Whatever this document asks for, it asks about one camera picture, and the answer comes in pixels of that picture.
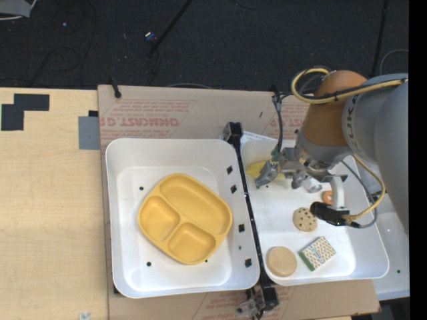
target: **patterned sponge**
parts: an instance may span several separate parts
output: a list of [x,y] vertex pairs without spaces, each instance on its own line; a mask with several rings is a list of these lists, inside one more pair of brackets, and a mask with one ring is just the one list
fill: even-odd
[[298,251],[298,255],[311,271],[316,270],[335,254],[335,249],[323,236]]

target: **black pole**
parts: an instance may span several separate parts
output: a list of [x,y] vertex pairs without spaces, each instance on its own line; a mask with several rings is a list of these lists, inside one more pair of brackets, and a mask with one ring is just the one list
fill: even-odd
[[163,34],[160,36],[160,38],[157,40],[154,46],[147,52],[147,54],[145,55],[146,59],[151,59],[153,57],[154,52],[160,46],[161,42],[166,38],[167,34],[173,29],[173,26],[175,26],[179,18],[182,17],[182,15],[187,10],[187,8],[191,5],[192,2],[193,0],[187,0],[185,5],[181,8],[179,13],[175,16],[175,18],[173,18],[172,22],[169,24],[169,26],[166,28],[166,30],[163,32]]
[[389,7],[388,7],[389,2],[390,2],[390,0],[384,0],[384,6],[382,8],[380,33],[378,35],[378,40],[377,40],[377,43],[376,43],[374,65],[372,66],[372,71],[371,71],[371,74],[370,74],[371,77],[375,76],[376,69],[377,69],[377,66],[378,66],[378,58],[379,58],[380,52],[381,52],[382,36],[383,36],[383,33],[384,33],[384,27],[386,25],[386,16],[387,16],[387,13],[389,11]]

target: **robotic arm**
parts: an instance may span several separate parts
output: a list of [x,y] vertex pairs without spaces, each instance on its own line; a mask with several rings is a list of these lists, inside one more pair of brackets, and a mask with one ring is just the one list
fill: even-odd
[[[324,78],[313,96],[300,94],[298,80],[308,73],[322,73]],[[329,72],[324,68],[302,71],[291,85],[292,94],[310,103],[304,124],[298,131],[294,148],[284,148],[278,164],[264,167],[292,177],[292,187],[308,187],[309,181],[331,183],[335,203],[313,203],[310,211],[333,225],[351,225],[354,220],[373,210],[386,190],[405,232],[408,223],[408,75],[382,75],[366,80],[353,71]],[[350,215],[338,203],[346,176],[329,172],[345,157],[367,168],[361,157],[377,164],[384,183],[382,195],[363,214]],[[266,183],[258,178],[257,186]]]

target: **yellow plate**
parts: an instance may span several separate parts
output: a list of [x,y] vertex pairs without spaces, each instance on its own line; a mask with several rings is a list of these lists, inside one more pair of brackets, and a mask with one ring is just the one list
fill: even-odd
[[182,173],[163,178],[138,211],[142,233],[184,264],[205,261],[227,236],[232,222],[232,211],[219,195]]

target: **white tray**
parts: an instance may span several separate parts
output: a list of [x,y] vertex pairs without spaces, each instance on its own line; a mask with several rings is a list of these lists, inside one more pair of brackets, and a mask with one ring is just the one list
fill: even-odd
[[[245,142],[242,146],[245,168],[252,163],[271,159],[270,153],[276,143],[277,141],[258,139]],[[284,141],[283,147],[294,145],[295,141]],[[357,172],[353,158],[346,158],[346,163]],[[344,199],[350,214],[357,214],[369,206],[363,187],[343,164],[337,165],[331,173],[348,175],[344,182]],[[288,277],[274,275],[266,267],[271,280],[279,285],[303,285],[375,279],[387,274],[388,256],[376,224],[365,229],[354,229],[335,227],[318,220],[318,226],[312,232],[303,232],[295,227],[292,220],[294,211],[300,207],[310,208],[314,201],[321,201],[322,192],[330,190],[330,184],[322,184],[323,189],[317,193],[308,193],[303,187],[292,189],[292,180],[283,176],[259,189],[251,175],[247,174],[246,179],[264,261],[271,247],[284,246],[295,253],[298,263],[296,271]],[[373,215],[370,213],[361,217],[358,222],[365,224],[372,219]],[[320,236],[330,242],[337,254],[315,271],[310,271],[298,256],[298,251]]]
[[[260,266],[237,155],[231,145],[217,139],[118,139],[109,144],[105,161],[113,281],[121,294],[142,298],[248,289],[257,283]],[[232,210],[232,228],[207,262],[185,265],[173,260],[138,227],[141,202],[172,173],[191,175]]]

